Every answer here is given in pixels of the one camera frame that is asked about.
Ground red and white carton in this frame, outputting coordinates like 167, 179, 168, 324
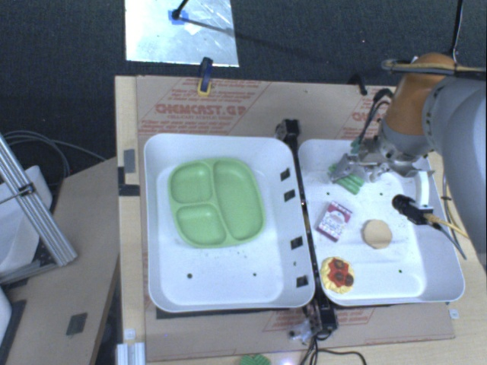
315, 200, 354, 243

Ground black cylinder on white bracket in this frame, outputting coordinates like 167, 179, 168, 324
391, 170, 437, 226

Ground green divided plate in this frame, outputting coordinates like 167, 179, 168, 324
167, 157, 266, 249

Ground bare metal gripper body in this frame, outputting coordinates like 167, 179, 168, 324
355, 139, 419, 176

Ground thin black rod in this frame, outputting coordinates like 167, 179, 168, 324
289, 138, 325, 311

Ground yellow pasta with red sauce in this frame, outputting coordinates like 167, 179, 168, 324
320, 255, 356, 296

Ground brown cardboard board red print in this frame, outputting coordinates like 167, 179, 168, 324
135, 75, 456, 363

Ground white plastic tray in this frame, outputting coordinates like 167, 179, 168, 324
298, 138, 466, 307
143, 132, 317, 313

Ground tan round biscuit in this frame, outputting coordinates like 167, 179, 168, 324
361, 219, 393, 250

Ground green ribbed toy vegetable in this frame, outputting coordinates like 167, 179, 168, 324
328, 163, 364, 195

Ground green ribbed round toy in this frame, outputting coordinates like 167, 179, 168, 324
238, 353, 272, 365

